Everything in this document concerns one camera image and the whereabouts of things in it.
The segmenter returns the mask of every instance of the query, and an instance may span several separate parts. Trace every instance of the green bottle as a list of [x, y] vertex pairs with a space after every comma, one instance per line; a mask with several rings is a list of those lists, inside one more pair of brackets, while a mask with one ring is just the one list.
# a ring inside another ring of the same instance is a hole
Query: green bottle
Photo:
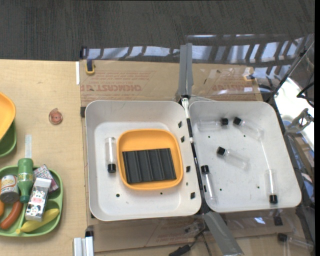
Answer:
[[18, 188], [21, 191], [20, 202], [28, 203], [30, 192], [34, 185], [34, 162], [31, 158], [21, 158], [18, 161]]

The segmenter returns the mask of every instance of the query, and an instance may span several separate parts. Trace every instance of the sausage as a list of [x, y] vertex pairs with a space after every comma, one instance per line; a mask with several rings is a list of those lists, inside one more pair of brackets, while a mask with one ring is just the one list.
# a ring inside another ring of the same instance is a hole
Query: sausage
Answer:
[[5, 203], [0, 200], [0, 217], [4, 214], [5, 211]]
[[22, 202], [20, 202], [19, 200], [13, 204], [9, 215], [4, 219], [4, 221], [1, 222], [0, 227], [3, 230], [7, 230], [8, 228], [10, 228], [11, 225], [17, 220], [17, 218], [19, 217], [19, 215], [22, 211], [23, 205], [24, 204]]

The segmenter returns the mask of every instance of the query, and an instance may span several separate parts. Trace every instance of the dark gray floor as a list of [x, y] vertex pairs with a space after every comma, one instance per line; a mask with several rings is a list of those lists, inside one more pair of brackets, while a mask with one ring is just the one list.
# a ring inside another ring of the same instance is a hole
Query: dark gray floor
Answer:
[[180, 48], [185, 35], [315, 32], [315, 0], [0, 0], [0, 59], [76, 61], [89, 48]]

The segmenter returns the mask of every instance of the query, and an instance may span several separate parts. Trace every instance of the wooden table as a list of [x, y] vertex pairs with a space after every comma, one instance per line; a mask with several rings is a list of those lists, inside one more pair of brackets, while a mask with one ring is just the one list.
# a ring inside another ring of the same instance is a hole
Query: wooden table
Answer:
[[[73, 239], [85, 235], [89, 213], [86, 204], [83, 120], [80, 115], [81, 92], [80, 86], [76, 85], [76, 63], [0, 60], [0, 77], [0, 91], [11, 98], [16, 106], [17, 130], [16, 149], [0, 158], [0, 168], [16, 165], [25, 156], [25, 135], [32, 135], [34, 164], [46, 164], [59, 173], [64, 189], [59, 225], [50, 233], [37, 237], [2, 236], [0, 254], [70, 256], [73, 253]], [[49, 113], [54, 108], [58, 108], [63, 115], [59, 125], [49, 122]], [[293, 218], [293, 225], [303, 234], [298, 217]], [[299, 248], [278, 244], [275, 234], [242, 237], [237, 238], [237, 241], [247, 256], [309, 255]], [[216, 242], [209, 239], [207, 243], [212, 255], [222, 255]], [[178, 247], [137, 248], [100, 252], [96, 255], [162, 256]], [[188, 255], [209, 255], [203, 238], [199, 238]]]

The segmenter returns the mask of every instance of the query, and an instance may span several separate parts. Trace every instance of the can label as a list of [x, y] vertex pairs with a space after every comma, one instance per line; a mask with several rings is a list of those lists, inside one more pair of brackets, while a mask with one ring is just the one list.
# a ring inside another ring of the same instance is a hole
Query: can label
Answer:
[[18, 174], [18, 182], [34, 182], [34, 175], [27, 173], [27, 172], [22, 172]]
[[17, 176], [6, 175], [1, 179], [0, 199], [7, 204], [12, 204], [19, 199]]

